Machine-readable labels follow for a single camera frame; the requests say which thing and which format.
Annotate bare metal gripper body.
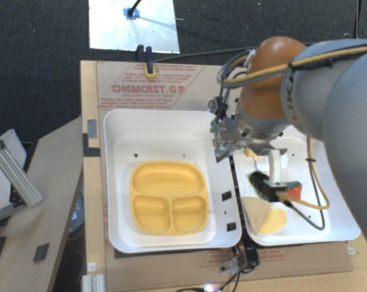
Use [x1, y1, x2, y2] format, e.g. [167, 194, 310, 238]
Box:
[211, 111, 282, 158]

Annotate thin black rod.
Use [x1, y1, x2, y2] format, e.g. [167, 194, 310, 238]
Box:
[228, 155, 255, 255]

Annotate tan pizza slice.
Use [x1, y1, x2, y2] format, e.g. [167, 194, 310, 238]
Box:
[242, 196, 271, 237]

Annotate yellow divided plate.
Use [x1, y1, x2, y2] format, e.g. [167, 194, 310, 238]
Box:
[129, 160, 210, 237]

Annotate white plastic tray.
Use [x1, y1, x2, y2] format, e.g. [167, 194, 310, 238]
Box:
[103, 108, 243, 254]
[231, 125, 362, 247]

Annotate red strawberry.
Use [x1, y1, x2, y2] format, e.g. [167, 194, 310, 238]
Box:
[284, 181, 303, 201]

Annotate yellow round biscuit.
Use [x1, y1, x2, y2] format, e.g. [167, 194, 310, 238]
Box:
[259, 207, 288, 235]

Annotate brown cardboard board red print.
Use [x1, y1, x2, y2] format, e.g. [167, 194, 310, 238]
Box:
[96, 61, 354, 288]

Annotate black cylinder on white bracket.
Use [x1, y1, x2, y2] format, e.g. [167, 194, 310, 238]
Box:
[249, 148, 289, 203]

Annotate black block with thin wires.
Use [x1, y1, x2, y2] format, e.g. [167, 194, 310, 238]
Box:
[243, 244, 261, 268]

